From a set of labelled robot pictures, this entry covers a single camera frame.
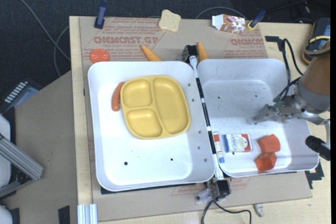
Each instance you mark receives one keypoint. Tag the white red and blue packet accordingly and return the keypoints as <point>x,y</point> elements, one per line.
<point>218,147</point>

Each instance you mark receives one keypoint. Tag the white and orange carton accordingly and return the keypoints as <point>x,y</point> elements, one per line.
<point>229,23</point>

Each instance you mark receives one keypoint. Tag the beige bread slice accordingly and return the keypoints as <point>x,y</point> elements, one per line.
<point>169,21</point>

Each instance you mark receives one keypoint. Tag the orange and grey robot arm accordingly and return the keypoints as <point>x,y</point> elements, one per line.
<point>316,73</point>

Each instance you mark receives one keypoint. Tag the black cylinder on white bracket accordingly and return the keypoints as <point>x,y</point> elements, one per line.
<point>318,146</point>

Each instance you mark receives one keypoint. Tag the orange cube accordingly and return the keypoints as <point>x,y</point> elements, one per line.
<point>265,161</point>
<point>269,143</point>

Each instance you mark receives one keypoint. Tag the orange round slice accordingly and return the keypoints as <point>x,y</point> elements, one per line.
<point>99,55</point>

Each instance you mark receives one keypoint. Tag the thin black and white rod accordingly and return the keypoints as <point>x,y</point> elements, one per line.
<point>204,107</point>

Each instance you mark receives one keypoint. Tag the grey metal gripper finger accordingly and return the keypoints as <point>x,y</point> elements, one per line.
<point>281,119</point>
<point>263,112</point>

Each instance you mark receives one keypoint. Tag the orange carrot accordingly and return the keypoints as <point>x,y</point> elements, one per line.
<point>202,52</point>
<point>150,54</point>

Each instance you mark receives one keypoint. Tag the white red and blue carton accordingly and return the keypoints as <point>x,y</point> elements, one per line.
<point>237,143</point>

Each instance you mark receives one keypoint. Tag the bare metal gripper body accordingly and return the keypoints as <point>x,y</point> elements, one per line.
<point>294,108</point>

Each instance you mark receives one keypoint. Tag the orange sausage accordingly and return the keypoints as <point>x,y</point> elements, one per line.
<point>115,102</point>

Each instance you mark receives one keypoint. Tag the brown cardboard board red print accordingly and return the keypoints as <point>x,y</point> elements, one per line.
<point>162,42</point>

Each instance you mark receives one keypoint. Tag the yellow divided plate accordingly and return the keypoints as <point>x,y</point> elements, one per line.
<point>157,105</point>

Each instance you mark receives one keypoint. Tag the white plastic tray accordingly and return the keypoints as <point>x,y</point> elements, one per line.
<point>147,160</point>
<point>236,86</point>

